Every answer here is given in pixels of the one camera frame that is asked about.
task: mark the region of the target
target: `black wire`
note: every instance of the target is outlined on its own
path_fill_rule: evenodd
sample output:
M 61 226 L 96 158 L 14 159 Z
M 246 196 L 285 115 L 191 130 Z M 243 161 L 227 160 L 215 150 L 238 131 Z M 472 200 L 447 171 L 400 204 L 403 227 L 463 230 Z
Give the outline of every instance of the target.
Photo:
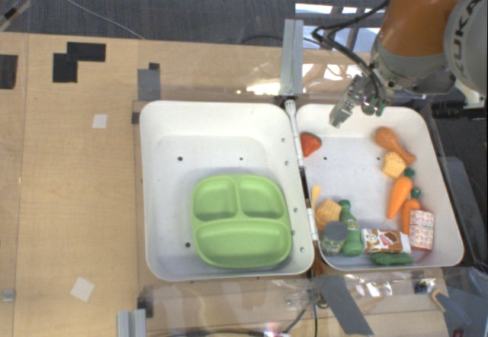
M 298 314 L 297 318 L 288 325 L 288 327 L 283 330 L 283 333 L 288 333 L 290 330 L 292 330 L 297 323 L 302 319 L 303 315 L 307 311 L 307 307 L 305 307 L 300 313 Z M 206 337 L 208 335 L 218 335 L 218 334 L 224 334 L 224 333 L 234 333 L 234 334 L 241 334 L 241 335 L 250 335 L 251 337 L 264 337 L 263 332 L 254 332 L 252 330 L 234 330 L 234 329 L 222 329 L 222 330 L 215 330 L 213 332 L 207 331 L 205 329 L 197 329 L 194 331 L 186 332 L 184 334 L 170 334 L 167 335 L 166 337 Z
M 258 34 L 258 35 L 251 35 L 251 36 L 244 37 L 244 39 L 242 39 L 239 42 L 239 44 L 244 44 L 245 42 L 248 42 L 248 41 L 254 40 L 254 39 L 274 39 L 274 40 L 278 40 L 278 41 L 283 41 L 283 38 L 279 37 L 279 36 L 275 36 L 275 35 L 271 35 L 271 34 Z
M 319 332 L 319 320 L 317 319 L 317 309 L 315 308 L 315 305 L 312 305 L 313 308 L 313 318 L 315 319 L 315 332 L 313 334 L 313 337 L 317 337 L 317 333 Z
M 307 38 L 307 37 L 304 37 L 304 38 L 303 38 L 303 41 L 307 41 L 307 42 L 309 42 L 309 43 L 316 44 L 316 45 L 317 45 L 317 46 L 319 46 L 319 47 L 323 47 L 323 43 L 320 43 L 320 42 L 319 42 L 319 41 L 317 41 L 317 40 L 312 40 L 312 39 L 309 39 L 309 38 Z
M 376 96 L 380 94 L 380 86 L 381 82 L 376 73 L 373 71 L 373 69 L 363 60 L 361 59 L 358 55 L 356 55 L 352 50 L 350 50 L 348 47 L 345 47 L 341 45 L 340 43 L 337 43 L 334 40 L 334 35 L 339 32 L 341 29 L 350 27 L 353 24 L 356 24 L 359 21 L 364 20 L 365 18 L 368 18 L 369 16 L 375 14 L 377 11 L 381 10 L 385 6 L 388 5 L 390 0 L 384 0 L 381 2 L 378 6 L 372 8 L 370 11 L 361 14 L 360 16 L 356 18 L 352 18 L 351 20 L 344 21 L 342 23 L 338 24 L 332 24 L 332 25 L 327 25 L 327 26 L 320 26 L 317 27 L 313 30 L 312 32 L 312 37 L 319 41 L 320 43 L 326 43 L 329 44 L 331 47 L 336 48 L 339 52 L 343 53 L 346 55 L 349 59 L 353 60 L 356 62 L 359 66 L 362 67 L 363 70 L 367 70 L 367 75 L 371 79 L 371 82 L 373 83 L 373 88 L 374 88 L 374 93 Z M 319 30 L 331 30 L 326 36 L 320 35 L 318 32 Z
M 204 330 L 204 329 L 197 329 L 190 332 L 186 332 L 184 334 L 170 334 L 166 337 L 206 337 L 208 335 L 219 335 L 219 334 L 240 334 L 240 335 L 250 335 L 251 337 L 264 337 L 263 332 L 254 332 L 252 330 L 234 330 L 234 329 L 222 329 L 222 330 L 215 330 L 213 332 Z
M 283 330 L 283 333 L 288 333 L 290 330 L 294 328 L 294 326 L 299 323 L 299 321 L 302 319 L 302 316 L 305 314 L 307 311 L 307 307 L 305 307 L 303 310 L 301 310 L 300 314 L 298 314 L 298 317 L 290 324 L 288 327 Z
M 370 11 L 367 11 L 366 13 L 363 13 L 363 14 L 361 14 L 360 16 L 358 16 L 356 18 L 352 18 L 350 20 L 343 21 L 342 23 L 337 23 L 337 24 L 332 24 L 332 25 L 326 25 L 326 26 L 321 25 L 321 26 L 319 26 L 319 27 L 317 27 L 317 28 L 315 28 L 313 30 L 312 37 L 315 40 L 321 41 L 320 39 L 322 37 L 320 35 L 316 36 L 317 35 L 317 32 L 319 30 L 331 30 L 331 29 L 339 29 L 340 30 L 342 28 L 350 27 L 351 25 L 356 24 L 359 21 L 364 20 L 365 18 L 368 18 L 369 16 L 375 14 L 377 11 L 379 11 L 382 8 L 384 8 L 385 6 L 387 6 L 389 2 L 390 2 L 390 0 L 384 0 L 378 6 L 372 8 Z

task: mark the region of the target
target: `toy food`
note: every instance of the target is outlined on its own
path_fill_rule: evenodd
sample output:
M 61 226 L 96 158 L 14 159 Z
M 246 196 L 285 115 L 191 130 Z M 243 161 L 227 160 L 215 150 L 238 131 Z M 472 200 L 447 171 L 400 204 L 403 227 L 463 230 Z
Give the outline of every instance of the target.
M 420 203 L 417 198 L 420 196 L 420 190 L 418 188 L 412 189 L 410 192 L 410 199 L 407 200 L 402 207 L 402 233 L 410 234 L 410 211 L 420 210 Z
M 371 255 L 371 261 L 379 265 L 407 265 L 413 263 L 413 258 L 406 253 L 374 253 Z
M 342 247 L 342 253 L 349 257 L 360 255 L 363 252 L 361 233 L 359 232 L 358 221 L 351 213 L 351 203 L 347 200 L 341 200 L 339 205 L 342 207 L 340 221 L 348 227 L 348 238 Z
M 407 165 L 412 165 L 412 162 L 416 160 L 413 154 L 402 147 L 395 132 L 388 127 L 381 127 L 376 131 L 376 143 L 387 150 L 396 152 Z
M 339 220 L 342 207 L 332 200 L 325 200 L 315 211 L 315 223 L 317 230 L 321 233 L 326 224 L 333 220 Z
M 393 184 L 390 196 L 390 207 L 388 209 L 388 219 L 393 219 L 397 215 L 397 212 L 403 206 L 403 203 L 405 203 L 405 200 L 408 198 L 409 193 L 413 188 L 413 183 L 410 177 L 412 177 L 415 172 L 410 168 L 406 168 L 403 174 L 404 176 L 398 178 Z
M 412 210 L 410 212 L 410 245 L 414 249 L 432 250 L 434 245 L 434 214 Z
M 312 152 L 320 149 L 322 140 L 312 133 L 303 132 L 300 134 L 300 143 L 304 157 L 308 157 Z
M 409 237 L 399 230 L 363 229 L 364 253 L 411 253 Z
M 403 158 L 397 152 L 390 151 L 384 157 L 384 166 L 381 171 L 390 177 L 399 178 L 405 168 L 406 163 L 403 161 Z
M 331 221 L 323 230 L 320 248 L 325 255 L 337 255 L 348 238 L 348 227 L 343 222 Z

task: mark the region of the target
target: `wooden surface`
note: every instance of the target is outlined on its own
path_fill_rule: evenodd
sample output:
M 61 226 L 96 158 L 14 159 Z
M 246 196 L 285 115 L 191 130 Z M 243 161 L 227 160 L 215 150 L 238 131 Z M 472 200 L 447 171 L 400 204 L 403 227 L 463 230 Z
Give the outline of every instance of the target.
M 16 88 L 0 89 L 0 291 L 15 288 L 27 78 L 27 35 L 3 34 L 0 54 L 18 56 Z M 0 302 L 0 335 L 11 335 L 14 303 Z
M 76 84 L 53 83 L 53 53 L 65 53 L 68 41 L 106 43 L 106 62 L 79 63 Z M 145 289 L 152 290 L 159 315 L 148 319 L 151 335 L 181 323 L 245 328 L 259 318 L 286 325 L 296 316 L 285 298 L 303 292 L 303 279 L 158 281 L 145 263 L 136 208 L 140 168 L 131 114 L 137 69 L 160 63 L 165 98 L 245 100 L 250 86 L 279 79 L 280 49 L 1 34 L 0 50 L 27 56 L 19 63 L 28 65 L 20 68 L 25 89 L 0 91 L 2 115 L 8 114 L 0 117 L 0 289 L 17 291 L 14 303 L 0 303 L 0 335 L 115 336 L 117 311 L 133 311 Z M 304 63 L 315 65 L 312 81 L 338 61 L 325 51 L 304 55 Z M 108 116 L 105 129 L 92 128 L 96 114 Z M 70 294 L 79 277 L 95 285 L 87 302 Z M 356 298 L 375 335 L 444 335 L 441 313 L 427 296 L 411 294 L 411 281 L 404 284 L 393 297 Z M 319 335 L 343 335 L 330 310 L 320 311 Z M 310 317 L 294 335 L 313 335 Z

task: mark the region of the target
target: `small cardboard box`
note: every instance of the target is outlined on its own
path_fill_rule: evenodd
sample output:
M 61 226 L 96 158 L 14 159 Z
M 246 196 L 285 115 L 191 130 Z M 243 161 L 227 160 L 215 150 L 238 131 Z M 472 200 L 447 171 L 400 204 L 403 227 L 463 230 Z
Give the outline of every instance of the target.
M 432 250 L 434 245 L 434 214 L 413 210 L 410 212 L 410 245 L 415 249 Z

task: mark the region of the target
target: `orange carrot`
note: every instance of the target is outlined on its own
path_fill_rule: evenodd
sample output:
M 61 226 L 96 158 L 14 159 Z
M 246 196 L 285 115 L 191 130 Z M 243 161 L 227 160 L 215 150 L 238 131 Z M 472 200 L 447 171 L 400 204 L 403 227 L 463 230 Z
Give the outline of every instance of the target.
M 410 199 L 405 202 L 402 207 L 402 233 L 410 234 L 410 211 L 420 210 L 420 203 L 417 198 L 420 196 L 420 190 L 418 188 L 412 189 L 410 192 Z
M 390 208 L 388 209 L 388 219 L 393 219 L 408 198 L 413 188 L 412 180 L 414 171 L 410 168 L 405 169 L 405 176 L 398 178 L 393 184 L 390 196 Z
M 417 199 L 409 199 L 405 202 L 402 209 L 402 233 L 410 234 L 410 211 L 420 210 L 420 203 Z

